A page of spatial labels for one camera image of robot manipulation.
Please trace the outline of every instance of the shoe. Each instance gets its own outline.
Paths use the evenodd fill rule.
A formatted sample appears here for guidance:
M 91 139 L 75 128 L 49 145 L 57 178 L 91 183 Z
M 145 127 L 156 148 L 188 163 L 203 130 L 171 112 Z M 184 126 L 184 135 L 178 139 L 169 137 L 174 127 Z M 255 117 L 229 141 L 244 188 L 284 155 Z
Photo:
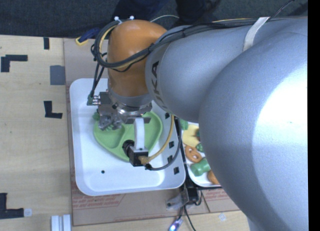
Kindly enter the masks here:
M 205 12 L 204 14 L 198 18 L 193 23 L 186 23 L 180 18 L 172 25 L 171 28 L 186 26 L 186 25 L 197 25 L 201 23 L 210 23 L 212 21 L 217 20 L 217 18 L 213 15 L 214 10 L 218 7 L 221 0 L 205 0 Z

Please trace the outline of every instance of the gray robot arm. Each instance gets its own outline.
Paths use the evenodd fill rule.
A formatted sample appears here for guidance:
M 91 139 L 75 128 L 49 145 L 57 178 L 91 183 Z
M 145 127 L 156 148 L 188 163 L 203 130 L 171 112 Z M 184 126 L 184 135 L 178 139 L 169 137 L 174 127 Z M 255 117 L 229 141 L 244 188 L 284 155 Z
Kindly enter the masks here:
M 248 47 L 252 27 L 158 47 L 147 88 L 165 111 L 199 123 L 210 167 L 252 230 L 309 230 L 308 18 L 268 21 Z

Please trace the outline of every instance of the gray floor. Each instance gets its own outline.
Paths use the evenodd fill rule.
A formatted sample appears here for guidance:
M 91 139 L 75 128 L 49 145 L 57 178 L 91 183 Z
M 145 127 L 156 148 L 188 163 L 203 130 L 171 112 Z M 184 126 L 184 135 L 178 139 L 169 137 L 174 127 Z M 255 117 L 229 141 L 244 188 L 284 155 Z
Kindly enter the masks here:
M 107 22 L 118 0 L 1 0 L 0 34 L 40 37 L 78 37 Z M 289 0 L 221 0 L 217 20 L 258 18 L 273 15 Z M 154 18 L 177 15 L 170 1 Z M 308 0 L 296 0 L 279 16 L 308 15 Z M 157 20 L 169 28 L 176 18 Z

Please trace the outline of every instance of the table surface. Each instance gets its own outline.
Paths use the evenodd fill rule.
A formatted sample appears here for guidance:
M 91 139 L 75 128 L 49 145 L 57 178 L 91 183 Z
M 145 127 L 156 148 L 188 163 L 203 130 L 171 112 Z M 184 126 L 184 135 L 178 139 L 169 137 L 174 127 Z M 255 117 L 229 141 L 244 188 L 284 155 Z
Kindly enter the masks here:
M 31 209 L 32 216 L 0 219 L 0 230 L 49 231 L 51 216 L 72 214 L 65 85 L 51 85 L 50 67 L 64 66 L 63 38 L 0 35 L 0 57 L 27 55 L 0 72 L 0 193 L 7 209 Z M 45 118 L 44 101 L 62 118 Z M 239 210 L 194 214 L 196 230 L 247 231 Z M 174 217 L 73 226 L 73 231 L 168 230 Z M 180 231 L 192 230 L 183 216 Z

